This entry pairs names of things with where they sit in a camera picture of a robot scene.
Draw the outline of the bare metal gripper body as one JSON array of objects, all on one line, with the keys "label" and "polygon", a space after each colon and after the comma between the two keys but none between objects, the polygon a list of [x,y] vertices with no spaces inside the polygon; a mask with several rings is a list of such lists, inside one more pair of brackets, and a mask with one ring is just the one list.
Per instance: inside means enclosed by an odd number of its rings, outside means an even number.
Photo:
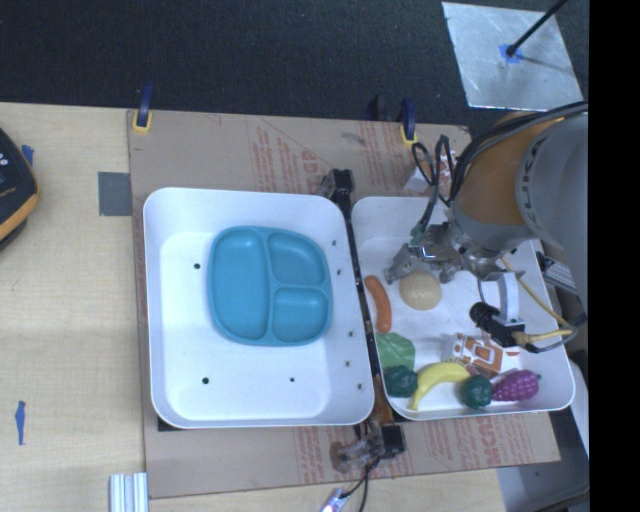
[{"label": "bare metal gripper body", "polygon": [[456,222],[416,225],[410,246],[419,248],[418,258],[435,266],[436,263],[459,259],[466,271],[474,275],[499,272],[499,252],[486,249],[463,233]]}]

